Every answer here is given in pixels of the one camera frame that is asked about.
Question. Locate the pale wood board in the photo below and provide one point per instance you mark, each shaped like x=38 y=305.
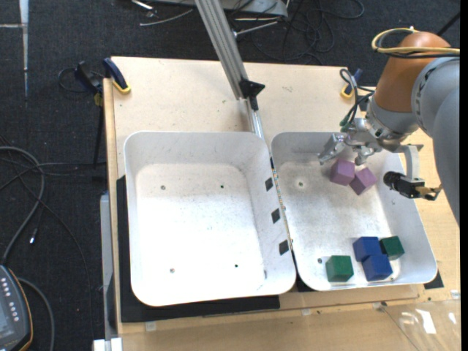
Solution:
x=190 y=93

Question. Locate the blue cube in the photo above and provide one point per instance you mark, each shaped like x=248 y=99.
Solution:
x=377 y=268
x=366 y=247

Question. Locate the purple cube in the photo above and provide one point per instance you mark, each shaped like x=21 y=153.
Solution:
x=363 y=181
x=342 y=172

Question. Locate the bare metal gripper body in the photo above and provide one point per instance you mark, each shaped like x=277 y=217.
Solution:
x=367 y=135

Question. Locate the white plastic tray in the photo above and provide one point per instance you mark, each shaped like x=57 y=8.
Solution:
x=329 y=214
x=197 y=214

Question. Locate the black cylinder on white bracket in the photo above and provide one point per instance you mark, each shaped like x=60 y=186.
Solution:
x=405 y=181

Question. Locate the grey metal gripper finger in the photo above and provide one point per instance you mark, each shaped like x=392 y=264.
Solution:
x=361 y=158
x=330 y=148

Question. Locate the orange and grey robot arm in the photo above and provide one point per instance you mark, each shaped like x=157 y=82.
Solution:
x=420 y=86

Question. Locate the green cube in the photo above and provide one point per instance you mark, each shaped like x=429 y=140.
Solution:
x=392 y=247
x=339 y=268

